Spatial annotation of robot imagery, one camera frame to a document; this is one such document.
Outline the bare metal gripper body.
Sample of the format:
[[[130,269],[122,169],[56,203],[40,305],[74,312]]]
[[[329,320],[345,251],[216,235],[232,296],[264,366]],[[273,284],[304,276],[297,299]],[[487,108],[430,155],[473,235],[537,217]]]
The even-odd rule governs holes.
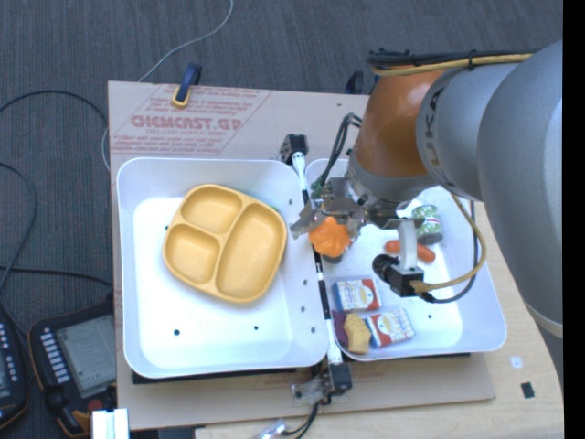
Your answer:
[[[397,203],[376,197],[368,190],[354,183],[347,177],[330,177],[321,191],[320,210],[346,224],[347,218],[361,212],[367,219],[367,225],[378,228],[395,228],[399,217]]]

